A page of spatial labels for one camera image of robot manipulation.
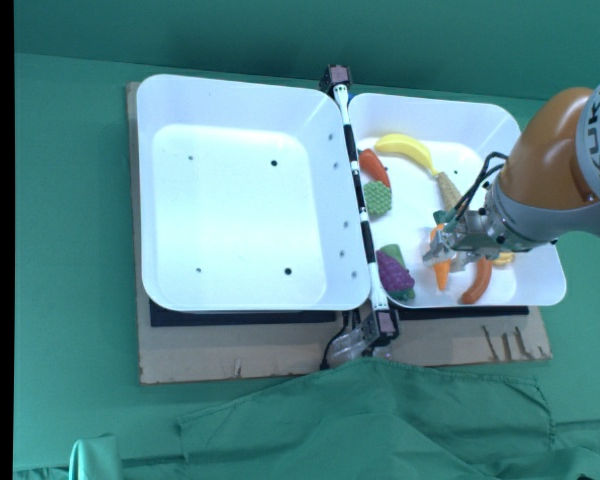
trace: green table surface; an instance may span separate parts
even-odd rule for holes
[[[322,74],[289,80],[15,55],[14,470],[66,465],[76,440],[104,433],[118,436],[125,459],[179,457],[178,416],[285,381],[139,384],[125,84],[156,73],[297,87],[315,87]],[[352,88],[372,91],[494,103],[521,127],[542,104]],[[600,430],[600,240],[573,233],[557,247],[567,295],[542,308],[554,358],[456,369],[538,378],[559,432],[584,439]]]

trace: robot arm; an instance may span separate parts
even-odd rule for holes
[[[490,167],[494,158],[505,160]],[[469,204],[483,181],[498,172],[483,206]],[[600,85],[567,89],[533,117],[507,157],[492,153],[474,185],[450,212],[423,259],[495,259],[526,252],[569,231],[600,237]]]

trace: black bracket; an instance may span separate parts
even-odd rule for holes
[[[348,66],[329,64],[320,79],[319,88],[322,92],[333,97],[333,88],[336,85],[344,84],[348,89],[351,87],[351,83],[351,70]]]
[[[370,349],[385,347],[400,335],[398,314],[393,309],[372,311],[360,328]]]

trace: toy banana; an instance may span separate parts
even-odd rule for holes
[[[374,148],[382,153],[401,153],[431,171],[433,176],[438,174],[433,167],[429,148],[413,137],[402,133],[389,133],[380,137]]]

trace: yellow banana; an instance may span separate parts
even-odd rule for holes
[[[439,171],[433,167],[431,152],[422,142],[402,133],[389,133],[378,139],[374,148],[383,153],[402,153],[436,176]]]
[[[501,252],[500,254],[498,254],[498,257],[495,260],[493,260],[493,264],[498,267],[501,267],[502,265],[511,263],[513,261],[514,256],[515,253],[513,252]]]

